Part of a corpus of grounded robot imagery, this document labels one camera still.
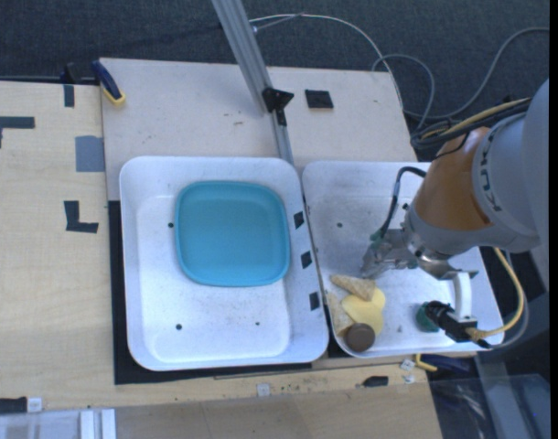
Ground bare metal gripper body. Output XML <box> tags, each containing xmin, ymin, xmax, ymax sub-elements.
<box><xmin>371</xmin><ymin>228</ymin><xmax>463</xmax><ymax>282</ymax></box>

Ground tan pizza slice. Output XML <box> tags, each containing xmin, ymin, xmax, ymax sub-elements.
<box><xmin>329</xmin><ymin>273</ymin><xmax>378</xmax><ymax>303</ymax></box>

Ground yellow cheese slice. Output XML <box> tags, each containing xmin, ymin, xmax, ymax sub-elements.
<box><xmin>341</xmin><ymin>286</ymin><xmax>387</xmax><ymax>337</ymax></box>

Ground tan bread slice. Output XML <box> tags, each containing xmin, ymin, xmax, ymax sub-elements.
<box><xmin>325</xmin><ymin>291</ymin><xmax>356</xmax><ymax>337</ymax></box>

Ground white plastic tray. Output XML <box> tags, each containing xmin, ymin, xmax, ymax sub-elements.
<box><xmin>118</xmin><ymin>155</ymin><xmax>331</xmax><ymax>372</ymax></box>
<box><xmin>301</xmin><ymin>159</ymin><xmax>507</xmax><ymax>359</ymax></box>

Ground brown round biscuit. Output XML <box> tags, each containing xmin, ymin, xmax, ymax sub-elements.
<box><xmin>344</xmin><ymin>322</ymin><xmax>377</xmax><ymax>354</ymax></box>

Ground blue plate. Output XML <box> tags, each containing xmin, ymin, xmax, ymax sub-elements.
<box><xmin>174</xmin><ymin>179</ymin><xmax>292</xmax><ymax>289</ymax></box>

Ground pale wood board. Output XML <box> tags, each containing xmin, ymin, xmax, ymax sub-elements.
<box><xmin>99</xmin><ymin>57</ymin><xmax>430</xmax><ymax>384</ymax></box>

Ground black cylinder on white bracket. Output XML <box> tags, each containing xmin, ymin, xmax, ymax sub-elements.
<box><xmin>425</xmin><ymin>270</ymin><xmax>480</xmax><ymax>343</ymax></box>

